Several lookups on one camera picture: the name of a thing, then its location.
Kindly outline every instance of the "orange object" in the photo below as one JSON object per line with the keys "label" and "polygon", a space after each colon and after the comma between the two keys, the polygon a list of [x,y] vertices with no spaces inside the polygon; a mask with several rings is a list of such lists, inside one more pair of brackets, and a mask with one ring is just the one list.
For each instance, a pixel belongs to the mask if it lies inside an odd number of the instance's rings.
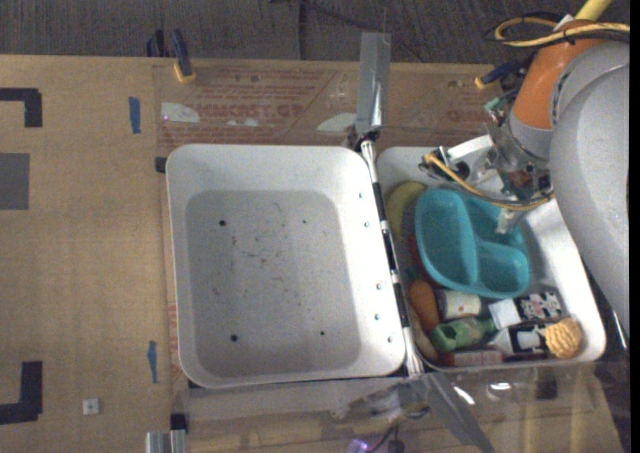
{"label": "orange object", "polygon": [[440,325],[436,295],[431,285],[416,279],[409,286],[409,302],[420,320],[420,324],[427,332],[431,332]]}
{"label": "orange object", "polygon": [[[593,21],[573,20],[560,30],[593,24]],[[536,54],[527,76],[522,82],[518,97],[513,104],[516,118],[532,128],[551,129],[549,100],[562,70],[571,60],[589,48],[604,42],[601,39],[576,39],[541,48]]]}

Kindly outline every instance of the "gray square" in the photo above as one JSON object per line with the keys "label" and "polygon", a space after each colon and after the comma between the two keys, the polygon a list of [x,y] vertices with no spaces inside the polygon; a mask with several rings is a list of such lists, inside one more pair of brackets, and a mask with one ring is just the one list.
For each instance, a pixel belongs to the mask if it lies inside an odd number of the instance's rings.
{"label": "gray square", "polygon": [[0,210],[29,209],[29,154],[0,153]]}

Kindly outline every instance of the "teal plastic container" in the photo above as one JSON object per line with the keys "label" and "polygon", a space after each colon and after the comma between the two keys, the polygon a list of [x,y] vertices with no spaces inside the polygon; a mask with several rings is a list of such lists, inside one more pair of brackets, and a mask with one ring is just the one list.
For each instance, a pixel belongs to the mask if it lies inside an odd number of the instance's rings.
{"label": "teal plastic container", "polygon": [[527,245],[519,226],[495,232],[500,208],[448,189],[424,192],[416,203],[418,250],[425,269],[448,288],[503,299],[531,283]]}

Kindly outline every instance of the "green bottle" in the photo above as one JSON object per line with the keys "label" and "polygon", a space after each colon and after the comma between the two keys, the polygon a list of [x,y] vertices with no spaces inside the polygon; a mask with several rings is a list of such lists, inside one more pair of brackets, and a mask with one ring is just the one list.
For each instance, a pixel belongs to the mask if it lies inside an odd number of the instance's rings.
{"label": "green bottle", "polygon": [[431,331],[431,342],[443,353],[477,345],[487,334],[496,331],[491,318],[460,318],[441,323]]}

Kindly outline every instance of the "wooden surface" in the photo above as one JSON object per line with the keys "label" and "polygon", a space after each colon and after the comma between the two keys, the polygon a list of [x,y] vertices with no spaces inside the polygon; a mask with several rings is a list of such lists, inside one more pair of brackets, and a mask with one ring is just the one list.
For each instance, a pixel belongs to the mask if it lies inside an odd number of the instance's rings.
{"label": "wooden surface", "polygon": [[[44,126],[26,129],[22,105],[0,102],[0,151],[31,157],[29,210],[0,211],[0,404],[17,401],[22,361],[44,363],[44,411],[36,422],[0,426],[2,453],[139,452],[147,431],[169,427],[177,404],[165,274],[171,263],[163,178],[154,169],[159,103],[152,68],[163,71],[164,63],[0,56],[0,86],[37,87],[44,106]],[[478,68],[460,69],[470,78]],[[141,102],[140,134],[132,133],[129,97]],[[157,384],[150,341],[157,343]],[[578,392],[587,399],[565,401],[565,410],[500,414],[482,426],[498,451],[525,451],[525,439],[536,445],[529,451],[619,451],[597,380],[585,378],[571,394]],[[83,416],[82,400],[92,397],[101,413]],[[327,435],[328,419],[196,420],[190,444],[200,452],[343,452],[348,438],[379,431],[372,428],[379,423],[340,429],[332,422],[341,431]],[[596,427],[598,440],[581,438]],[[459,447],[437,419],[410,429],[408,452],[473,451]]]}

